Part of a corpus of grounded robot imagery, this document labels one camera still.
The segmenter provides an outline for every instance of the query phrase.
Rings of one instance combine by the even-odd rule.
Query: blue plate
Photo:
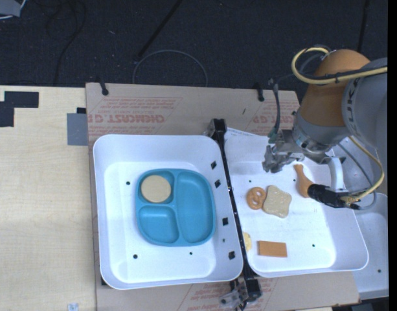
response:
[[[169,197],[152,203],[141,192],[143,181],[152,175],[166,179]],[[139,231],[147,241],[161,246],[196,246],[208,241],[216,227],[216,210],[210,183],[201,174],[185,169],[156,169],[145,172],[135,196]]]

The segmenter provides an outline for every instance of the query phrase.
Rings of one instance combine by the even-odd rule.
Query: orange rectangular block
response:
[[[288,256],[288,249],[286,247],[286,243],[257,241],[257,245],[258,245],[258,254],[261,256],[270,256],[270,257]]]

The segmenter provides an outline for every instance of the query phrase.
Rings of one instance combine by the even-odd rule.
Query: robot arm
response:
[[[311,51],[320,51],[323,57],[315,74],[307,75],[297,69],[297,62]],[[326,152],[345,137],[355,136],[378,151],[381,164],[376,162],[387,174],[387,59],[370,62],[356,51],[330,52],[324,47],[312,47],[295,55],[292,71],[309,84],[308,89],[295,114],[292,131],[279,131],[275,144],[267,146],[264,170],[278,172],[284,165],[305,156],[318,164],[334,164],[335,158],[328,157]],[[311,197],[333,207],[359,200],[339,193],[335,195],[335,203],[327,203],[322,189],[317,189]]]

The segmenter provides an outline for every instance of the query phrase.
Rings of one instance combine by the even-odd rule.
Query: brown donut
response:
[[[261,209],[263,207],[264,200],[266,199],[266,192],[263,188],[254,187],[249,190],[245,199],[251,209]]]

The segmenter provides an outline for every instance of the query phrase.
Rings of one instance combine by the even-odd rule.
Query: yellow cable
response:
[[[293,74],[299,80],[301,80],[305,83],[308,83],[308,84],[325,85],[325,84],[331,84],[331,83],[338,83],[338,82],[342,82],[344,80],[351,80],[351,79],[357,78],[357,77],[366,77],[366,76],[370,76],[370,75],[382,74],[382,73],[386,73],[388,71],[388,67],[381,67],[381,68],[377,68],[377,69],[374,69],[371,71],[360,71],[359,70],[357,73],[354,73],[351,75],[341,75],[338,77],[331,77],[326,80],[315,80],[315,79],[308,78],[308,77],[301,75],[296,68],[296,61],[299,59],[299,57],[304,53],[312,52],[312,51],[319,51],[319,52],[323,52],[325,54],[330,54],[330,52],[323,47],[310,47],[309,49],[303,49],[299,53],[297,53],[293,57],[292,62],[291,62],[291,70],[293,71]]]
[[[358,146],[364,153],[366,153],[372,160],[374,160],[377,163],[377,165],[379,166],[379,168],[381,169],[381,176],[380,176],[379,180],[370,189],[368,189],[356,196],[350,195],[350,196],[341,197],[341,200],[343,200],[344,202],[354,203],[354,202],[358,202],[361,198],[364,198],[366,195],[370,194],[375,189],[377,189],[383,182],[385,175],[384,175],[384,170],[383,170],[382,164],[378,161],[378,159],[376,159],[365,147],[363,147],[361,144],[359,144],[353,137],[350,136],[349,139],[356,146]]]

